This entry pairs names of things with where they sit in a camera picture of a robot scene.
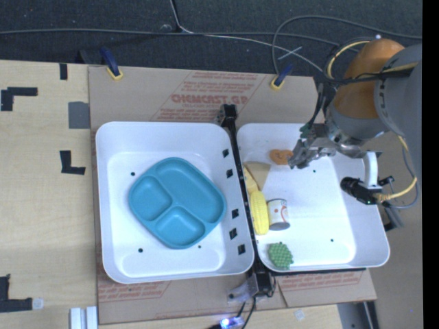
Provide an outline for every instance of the white tray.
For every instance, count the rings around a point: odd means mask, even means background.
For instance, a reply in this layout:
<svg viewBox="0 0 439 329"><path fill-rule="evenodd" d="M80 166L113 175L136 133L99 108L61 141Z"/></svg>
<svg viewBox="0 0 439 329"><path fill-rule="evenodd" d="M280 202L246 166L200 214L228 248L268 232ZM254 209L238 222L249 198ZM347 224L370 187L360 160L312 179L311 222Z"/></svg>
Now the white tray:
<svg viewBox="0 0 439 329"><path fill-rule="evenodd" d="M252 266L254 252L239 178L223 128L210 123L110 122L97 131L96 152L102 258L113 280L127 284L231 275ZM169 157L193 164L227 203L222 222L187 249L164 246L128 205L136 179Z"/></svg>
<svg viewBox="0 0 439 329"><path fill-rule="evenodd" d="M263 187L266 200L286 199L291 226L256 235L260 259L277 272L378 267L390 255L376 206L367 206L343 192L341 180L364 178L364 164L336 154L312 161L304 169L274 164L272 149L292 150L302 124L251 123L237 134L242 162L271 164ZM269 244L282 242L293 254L289 269L278 269L268 258Z"/></svg>

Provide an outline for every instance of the cardboard box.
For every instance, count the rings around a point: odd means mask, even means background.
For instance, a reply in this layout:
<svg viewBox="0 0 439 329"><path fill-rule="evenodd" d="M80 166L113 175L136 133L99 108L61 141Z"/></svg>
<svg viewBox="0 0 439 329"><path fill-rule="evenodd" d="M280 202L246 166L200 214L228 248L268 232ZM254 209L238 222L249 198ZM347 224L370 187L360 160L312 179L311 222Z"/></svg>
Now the cardboard box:
<svg viewBox="0 0 439 329"><path fill-rule="evenodd" d="M114 81L104 66L88 69L99 322L236 313L241 304L229 303L227 293L246 280L245 274L130 285L106 275L99 229L96 131L110 121L215 122L222 103L237 106L238 127L305 123L317 100L314 81L287 77L282 89L275 91L270 88L273 75L133 67L123 67L123 74ZM375 299L368 270L296 274L278 277L274 296L259 301L257 310Z"/></svg>

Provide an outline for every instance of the blue divided plate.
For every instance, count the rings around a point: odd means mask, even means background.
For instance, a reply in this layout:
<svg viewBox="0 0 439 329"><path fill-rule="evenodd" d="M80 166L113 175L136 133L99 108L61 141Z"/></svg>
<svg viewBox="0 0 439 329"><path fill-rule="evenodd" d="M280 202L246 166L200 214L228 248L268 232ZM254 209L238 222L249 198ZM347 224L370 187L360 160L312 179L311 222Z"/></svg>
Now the blue divided plate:
<svg viewBox="0 0 439 329"><path fill-rule="evenodd" d="M148 169L128 194L131 211L166 246L200 242L223 219L226 199L199 169L166 158Z"/></svg>

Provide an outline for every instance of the blue clip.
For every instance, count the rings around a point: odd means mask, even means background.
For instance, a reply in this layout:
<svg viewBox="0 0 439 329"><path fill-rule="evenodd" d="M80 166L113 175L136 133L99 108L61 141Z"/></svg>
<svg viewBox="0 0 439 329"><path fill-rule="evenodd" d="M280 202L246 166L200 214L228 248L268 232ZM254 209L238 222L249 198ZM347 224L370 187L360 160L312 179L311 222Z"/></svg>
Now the blue clip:
<svg viewBox="0 0 439 329"><path fill-rule="evenodd" d="M106 47L101 47L99 53L108 65L107 71L111 75L111 78L114 80L120 80L123 77L123 73L119 70L115 57L112 55L111 51Z"/></svg>
<svg viewBox="0 0 439 329"><path fill-rule="evenodd" d="M279 74L276 78L274 78L270 83L271 89L279 90L280 88L282 88L285 77L291 73L292 69L293 69L293 64L289 64L288 66L286 66L285 69L281 72L281 74Z"/></svg>

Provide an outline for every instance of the can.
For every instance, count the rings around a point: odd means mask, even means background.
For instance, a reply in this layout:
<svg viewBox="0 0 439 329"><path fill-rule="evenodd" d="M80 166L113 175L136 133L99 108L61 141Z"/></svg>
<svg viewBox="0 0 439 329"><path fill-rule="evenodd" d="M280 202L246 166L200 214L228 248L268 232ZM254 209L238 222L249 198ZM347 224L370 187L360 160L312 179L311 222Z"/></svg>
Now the can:
<svg viewBox="0 0 439 329"><path fill-rule="evenodd" d="M272 199L267 202L268 217L270 218L270 230L288 229L290 224L288 221L287 200Z"/></svg>

